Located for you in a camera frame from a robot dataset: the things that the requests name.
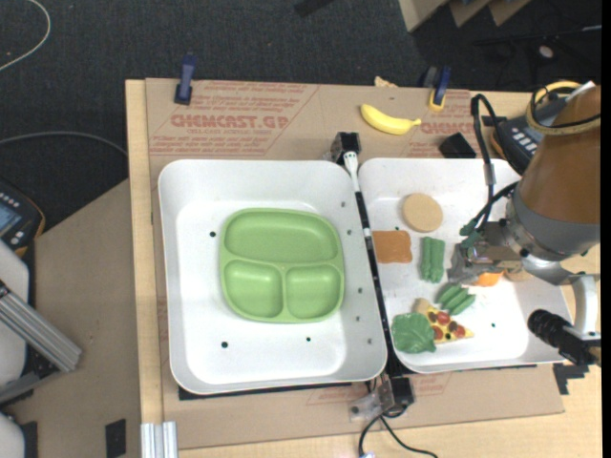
toy pizza slice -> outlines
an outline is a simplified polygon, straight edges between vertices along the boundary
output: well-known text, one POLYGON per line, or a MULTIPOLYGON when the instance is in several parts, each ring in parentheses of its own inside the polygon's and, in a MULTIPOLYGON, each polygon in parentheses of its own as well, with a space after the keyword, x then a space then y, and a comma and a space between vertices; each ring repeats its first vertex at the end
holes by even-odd
POLYGON ((433 307, 426 299, 417 299, 414 311, 427 317, 434 331, 435 344, 464 340, 474 336, 473 331, 457 323, 447 312, 433 307))

banana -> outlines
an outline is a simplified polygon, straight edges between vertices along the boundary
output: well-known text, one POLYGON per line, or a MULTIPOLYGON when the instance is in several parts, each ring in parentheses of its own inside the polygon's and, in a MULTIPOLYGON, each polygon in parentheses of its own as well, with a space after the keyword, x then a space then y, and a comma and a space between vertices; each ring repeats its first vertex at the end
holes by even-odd
POLYGON ((418 126, 422 123, 419 118, 409 120, 408 118, 386 115, 367 103, 361 105, 361 115, 371 127, 383 133, 393 135, 403 135, 413 126, 418 126))

